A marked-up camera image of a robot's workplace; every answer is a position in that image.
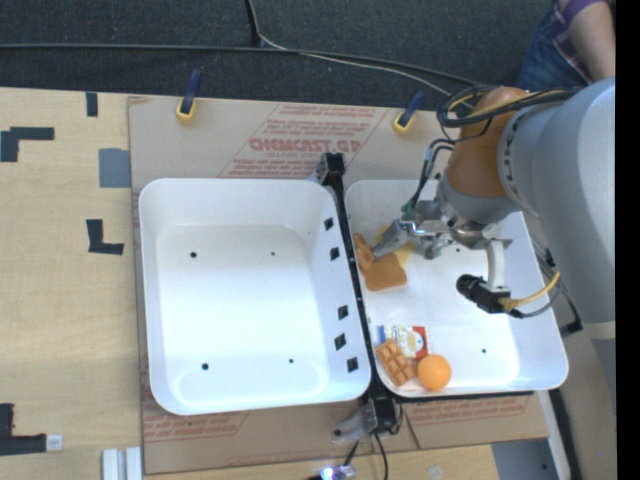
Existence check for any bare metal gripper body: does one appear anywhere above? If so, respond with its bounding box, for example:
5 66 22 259
401 200 514 252

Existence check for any yellow cheese slice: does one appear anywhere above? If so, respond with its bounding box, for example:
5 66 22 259
372 224 416 270

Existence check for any brown toast slice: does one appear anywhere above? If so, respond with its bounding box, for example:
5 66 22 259
363 257 408 293

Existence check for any white plastic tray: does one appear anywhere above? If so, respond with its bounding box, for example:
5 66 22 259
138 177 373 416
344 178 570 399

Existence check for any white and red carton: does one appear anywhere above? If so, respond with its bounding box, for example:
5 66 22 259
381 324 431 360

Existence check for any brown waffle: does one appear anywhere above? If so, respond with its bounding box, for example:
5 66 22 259
374 337 418 389

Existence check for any orange ball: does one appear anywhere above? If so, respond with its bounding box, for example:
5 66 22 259
415 353 453 393

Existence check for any brown cardboard board red print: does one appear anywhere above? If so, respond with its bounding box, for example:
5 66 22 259
127 95 551 475

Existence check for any person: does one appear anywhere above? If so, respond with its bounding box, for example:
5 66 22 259
514 0 617 92

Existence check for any black cylinder on white bracket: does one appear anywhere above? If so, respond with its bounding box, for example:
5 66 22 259
455 237 513 316

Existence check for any black block with wires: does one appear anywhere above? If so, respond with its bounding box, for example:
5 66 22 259
331 396 402 443
317 151 348 187

